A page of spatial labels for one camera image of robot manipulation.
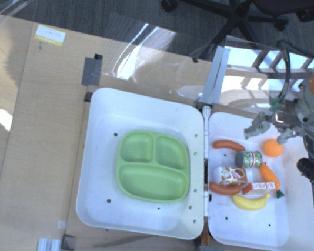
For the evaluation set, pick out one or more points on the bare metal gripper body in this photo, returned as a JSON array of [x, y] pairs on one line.
[[290, 119]]

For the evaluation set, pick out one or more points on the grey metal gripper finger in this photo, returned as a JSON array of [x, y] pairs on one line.
[[284, 136], [256, 126]]

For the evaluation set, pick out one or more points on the orange toy ball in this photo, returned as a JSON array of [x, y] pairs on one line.
[[273, 148]]

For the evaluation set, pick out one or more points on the green and white toy can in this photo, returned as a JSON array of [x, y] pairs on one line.
[[249, 159]]

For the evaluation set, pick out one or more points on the red-orange toy sausage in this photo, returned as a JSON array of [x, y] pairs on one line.
[[226, 145], [222, 189]]

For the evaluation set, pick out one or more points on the orange toy carrot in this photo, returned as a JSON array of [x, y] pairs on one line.
[[269, 175]]

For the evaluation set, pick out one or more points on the white and orange toy carton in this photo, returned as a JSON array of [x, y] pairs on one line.
[[230, 176]]

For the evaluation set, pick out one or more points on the red and orange toy carton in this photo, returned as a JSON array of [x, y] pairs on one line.
[[258, 189]]

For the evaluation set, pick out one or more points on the yellow banana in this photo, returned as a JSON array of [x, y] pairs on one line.
[[249, 203]]

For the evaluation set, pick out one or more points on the white plastic tray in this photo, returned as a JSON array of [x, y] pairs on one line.
[[99, 166], [247, 229]]

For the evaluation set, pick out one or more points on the black office chair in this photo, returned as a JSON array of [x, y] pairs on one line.
[[241, 11]]

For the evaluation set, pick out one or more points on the green divided plate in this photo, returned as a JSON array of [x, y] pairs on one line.
[[151, 177]]

